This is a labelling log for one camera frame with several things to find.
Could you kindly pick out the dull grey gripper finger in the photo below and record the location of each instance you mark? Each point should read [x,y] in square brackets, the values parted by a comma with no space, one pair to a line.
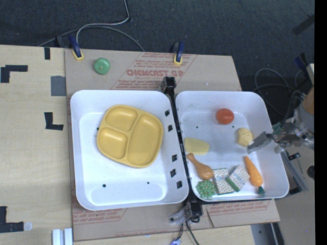
[259,143]

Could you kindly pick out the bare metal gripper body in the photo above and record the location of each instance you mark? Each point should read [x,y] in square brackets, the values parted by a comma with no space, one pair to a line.
[293,135]

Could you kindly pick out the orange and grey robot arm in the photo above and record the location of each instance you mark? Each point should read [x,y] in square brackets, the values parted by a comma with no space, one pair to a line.
[307,111]

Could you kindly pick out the yellow toy corn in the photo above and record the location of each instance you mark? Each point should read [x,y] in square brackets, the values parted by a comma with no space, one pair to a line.
[244,136]

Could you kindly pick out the orange toy carrot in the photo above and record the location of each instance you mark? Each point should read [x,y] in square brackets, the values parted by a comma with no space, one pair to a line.
[253,172]

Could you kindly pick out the white plastic tray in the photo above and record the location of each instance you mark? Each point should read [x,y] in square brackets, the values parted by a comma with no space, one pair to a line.
[222,139]
[122,187]

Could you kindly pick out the white patterned carton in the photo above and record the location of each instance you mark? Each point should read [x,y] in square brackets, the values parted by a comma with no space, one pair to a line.
[238,178]
[221,182]

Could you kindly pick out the red toy tomato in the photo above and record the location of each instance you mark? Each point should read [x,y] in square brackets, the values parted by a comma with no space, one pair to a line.
[224,116]

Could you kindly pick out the pale yellow toy slice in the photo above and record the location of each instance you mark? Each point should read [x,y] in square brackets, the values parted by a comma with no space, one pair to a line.
[196,146]

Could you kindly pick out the brown toy chicken drumstick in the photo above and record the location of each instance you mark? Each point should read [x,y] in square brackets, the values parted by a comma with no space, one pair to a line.
[203,171]

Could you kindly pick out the green toy peas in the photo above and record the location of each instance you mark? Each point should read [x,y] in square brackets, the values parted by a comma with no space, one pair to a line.
[205,189]

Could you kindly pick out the thin black rod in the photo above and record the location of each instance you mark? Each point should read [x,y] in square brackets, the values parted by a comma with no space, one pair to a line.
[182,147]

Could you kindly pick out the yellow divided plate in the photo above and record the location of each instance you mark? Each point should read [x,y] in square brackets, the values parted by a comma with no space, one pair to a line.
[143,139]

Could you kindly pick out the brown cardboard board red print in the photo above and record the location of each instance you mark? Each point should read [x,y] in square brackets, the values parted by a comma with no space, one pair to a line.
[153,68]

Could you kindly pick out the green toy apple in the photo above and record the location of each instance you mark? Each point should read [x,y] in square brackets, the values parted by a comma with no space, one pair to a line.
[101,66]

